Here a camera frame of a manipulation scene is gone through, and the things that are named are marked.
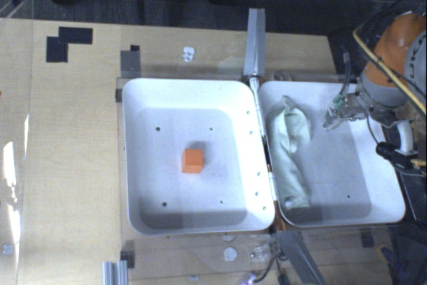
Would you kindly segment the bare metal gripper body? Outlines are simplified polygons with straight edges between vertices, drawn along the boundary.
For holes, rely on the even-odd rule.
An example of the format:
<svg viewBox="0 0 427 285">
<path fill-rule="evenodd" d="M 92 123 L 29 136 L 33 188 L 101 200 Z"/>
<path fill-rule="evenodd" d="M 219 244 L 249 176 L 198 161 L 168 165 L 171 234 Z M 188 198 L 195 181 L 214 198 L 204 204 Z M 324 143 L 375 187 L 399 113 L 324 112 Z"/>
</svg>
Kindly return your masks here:
<svg viewBox="0 0 427 285">
<path fill-rule="evenodd" d="M 336 122 L 364 120 L 368 116 L 367 109 L 358 101 L 357 93 L 339 93 L 332 103 L 332 118 Z"/>
</svg>

